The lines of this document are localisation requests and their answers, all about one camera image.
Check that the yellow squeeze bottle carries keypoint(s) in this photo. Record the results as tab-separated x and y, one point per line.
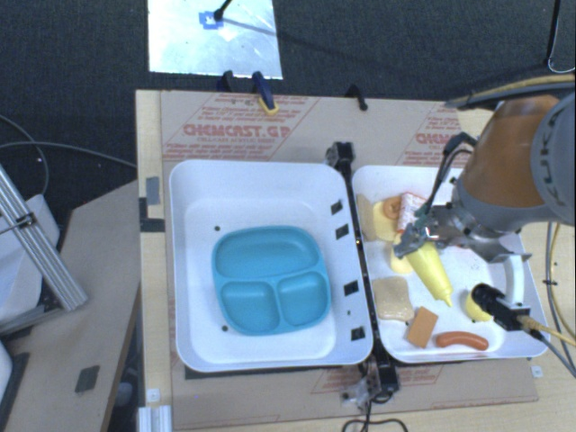
434	272

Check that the yellow round toy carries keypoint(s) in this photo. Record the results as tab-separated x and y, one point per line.
472	308

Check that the orange rectangular biscuit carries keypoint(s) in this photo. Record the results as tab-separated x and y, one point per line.
423	327

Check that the brown cardboard board red print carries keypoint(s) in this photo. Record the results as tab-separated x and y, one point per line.
382	128

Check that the thin black rod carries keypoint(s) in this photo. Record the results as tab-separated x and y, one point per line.
360	250

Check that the blue divided plate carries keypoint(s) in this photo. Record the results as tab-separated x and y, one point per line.
265	277

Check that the pale yellow flat slice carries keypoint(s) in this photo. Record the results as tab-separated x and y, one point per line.
383	227

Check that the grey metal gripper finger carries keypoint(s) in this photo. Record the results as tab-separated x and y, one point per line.
416	230
405	248

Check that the red and white packet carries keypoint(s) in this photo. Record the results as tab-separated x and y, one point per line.
408	207

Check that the orange sausage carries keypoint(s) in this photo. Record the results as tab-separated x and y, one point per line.
461	340

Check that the orange doughnut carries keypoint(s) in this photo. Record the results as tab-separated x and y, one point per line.
392	206

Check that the beige flat slice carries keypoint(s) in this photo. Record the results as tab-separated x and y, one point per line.
365	216

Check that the white plastic tray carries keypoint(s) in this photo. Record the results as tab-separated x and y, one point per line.
252	187
468	268

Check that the pale yellow round piece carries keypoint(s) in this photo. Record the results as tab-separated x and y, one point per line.
399	264

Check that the black cylinder on white bracket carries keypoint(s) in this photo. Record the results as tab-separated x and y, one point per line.
495	302

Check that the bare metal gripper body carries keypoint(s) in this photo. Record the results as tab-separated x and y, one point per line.
463	232

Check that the beige bread slice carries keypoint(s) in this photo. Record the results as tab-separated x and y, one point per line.
392	297

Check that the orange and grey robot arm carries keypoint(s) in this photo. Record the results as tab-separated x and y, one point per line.
508	164

